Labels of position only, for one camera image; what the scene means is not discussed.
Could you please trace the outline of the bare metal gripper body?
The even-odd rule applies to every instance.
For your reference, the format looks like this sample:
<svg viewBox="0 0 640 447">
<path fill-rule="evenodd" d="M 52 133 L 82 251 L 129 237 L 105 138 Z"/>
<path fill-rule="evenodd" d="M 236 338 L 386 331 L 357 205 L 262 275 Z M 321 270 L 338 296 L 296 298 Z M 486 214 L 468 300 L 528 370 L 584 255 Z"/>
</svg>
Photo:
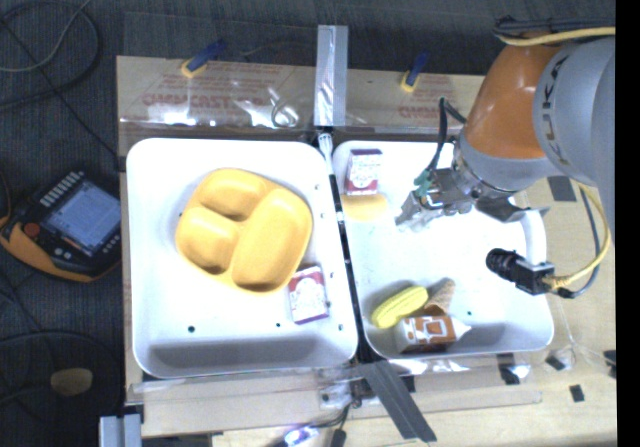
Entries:
<svg viewBox="0 0 640 447">
<path fill-rule="evenodd" d="M 418 177 L 418 204 L 432 216 L 468 213 L 482 197 L 482 188 L 455 167 L 427 167 Z"/>
</svg>

